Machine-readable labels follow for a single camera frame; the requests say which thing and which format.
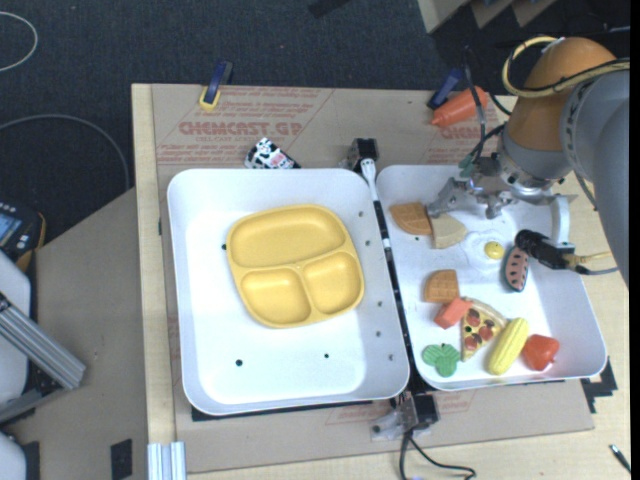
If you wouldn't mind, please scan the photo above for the black cylinder on white bracket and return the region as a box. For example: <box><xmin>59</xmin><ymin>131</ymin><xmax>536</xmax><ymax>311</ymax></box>
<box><xmin>514</xmin><ymin>193</ymin><xmax>577</xmax><ymax>270</ymax></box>

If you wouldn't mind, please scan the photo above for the black block with thin wires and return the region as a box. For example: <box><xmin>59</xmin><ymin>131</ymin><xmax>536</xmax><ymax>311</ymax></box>
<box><xmin>370</xmin><ymin>392</ymin><xmax>441</xmax><ymax>443</ymax></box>
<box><xmin>343</xmin><ymin>137</ymin><xmax>379</xmax><ymax>170</ymax></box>

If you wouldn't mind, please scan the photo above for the thin black and white rod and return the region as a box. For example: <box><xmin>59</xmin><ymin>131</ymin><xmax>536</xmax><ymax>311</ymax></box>
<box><xmin>360</xmin><ymin>158</ymin><xmax>417</xmax><ymax>395</ymax></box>

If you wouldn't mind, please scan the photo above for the yellow corn cob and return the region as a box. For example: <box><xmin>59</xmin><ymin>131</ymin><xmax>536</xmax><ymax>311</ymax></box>
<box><xmin>486</xmin><ymin>316</ymin><xmax>531</xmax><ymax>377</ymax></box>

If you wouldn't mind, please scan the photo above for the white fried egg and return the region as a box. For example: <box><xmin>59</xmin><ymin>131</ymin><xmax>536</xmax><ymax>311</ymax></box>
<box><xmin>462</xmin><ymin>227</ymin><xmax>516</xmax><ymax>275</ymax></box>

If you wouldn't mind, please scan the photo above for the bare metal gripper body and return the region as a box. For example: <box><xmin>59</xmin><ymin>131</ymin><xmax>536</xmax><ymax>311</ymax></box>
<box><xmin>465</xmin><ymin>155</ymin><xmax>559</xmax><ymax>206</ymax></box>

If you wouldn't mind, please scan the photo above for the red watermelon slice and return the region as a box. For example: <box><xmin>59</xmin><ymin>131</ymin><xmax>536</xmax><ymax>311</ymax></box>
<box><xmin>502</xmin><ymin>246</ymin><xmax>532</xmax><ymax>293</ymax></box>

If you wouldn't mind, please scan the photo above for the white plastic tray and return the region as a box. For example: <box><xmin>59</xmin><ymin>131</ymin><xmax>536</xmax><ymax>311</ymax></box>
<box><xmin>374</xmin><ymin>164</ymin><xmax>609</xmax><ymax>393</ymax></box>
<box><xmin>166</xmin><ymin>167</ymin><xmax>411</xmax><ymax>416</ymax></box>

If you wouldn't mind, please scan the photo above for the beige bread slice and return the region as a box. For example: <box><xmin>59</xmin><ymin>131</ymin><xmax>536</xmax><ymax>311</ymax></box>
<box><xmin>430</xmin><ymin>213</ymin><xmax>469</xmax><ymax>251</ymax></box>

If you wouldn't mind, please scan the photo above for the yellow divided plate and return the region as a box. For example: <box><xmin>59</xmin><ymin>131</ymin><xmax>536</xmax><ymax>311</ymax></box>
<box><xmin>225</xmin><ymin>203</ymin><xmax>366</xmax><ymax>330</ymax></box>

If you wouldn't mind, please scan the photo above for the pizza slice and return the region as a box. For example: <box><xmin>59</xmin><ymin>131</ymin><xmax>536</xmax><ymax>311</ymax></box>
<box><xmin>459</xmin><ymin>297</ymin><xmax>509</xmax><ymax>363</ymax></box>

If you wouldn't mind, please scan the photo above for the brown cardboard board, red print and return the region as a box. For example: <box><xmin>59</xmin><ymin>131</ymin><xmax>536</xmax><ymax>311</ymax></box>
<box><xmin>149</xmin><ymin>85</ymin><xmax>597</xmax><ymax>474</ymax></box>

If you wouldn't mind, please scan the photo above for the orange bottle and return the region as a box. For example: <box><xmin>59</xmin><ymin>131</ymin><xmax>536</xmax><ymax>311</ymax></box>
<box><xmin>430</xmin><ymin>85</ymin><xmax>489</xmax><ymax>128</ymax></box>

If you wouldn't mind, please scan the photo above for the orange block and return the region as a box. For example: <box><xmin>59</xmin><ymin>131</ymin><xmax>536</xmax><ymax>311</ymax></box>
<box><xmin>433</xmin><ymin>296</ymin><xmax>474</xmax><ymax>331</ymax></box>

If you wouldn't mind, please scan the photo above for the green broccoli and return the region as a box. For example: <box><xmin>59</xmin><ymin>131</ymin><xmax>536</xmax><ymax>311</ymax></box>
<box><xmin>421</xmin><ymin>343</ymin><xmax>462</xmax><ymax>379</ymax></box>

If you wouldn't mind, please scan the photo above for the orange waffle slice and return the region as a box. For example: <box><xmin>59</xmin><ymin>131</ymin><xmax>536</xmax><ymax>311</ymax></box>
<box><xmin>423</xmin><ymin>268</ymin><xmax>461</xmax><ymax>305</ymax></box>
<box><xmin>388</xmin><ymin>201</ymin><xmax>434</xmax><ymax>237</ymax></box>

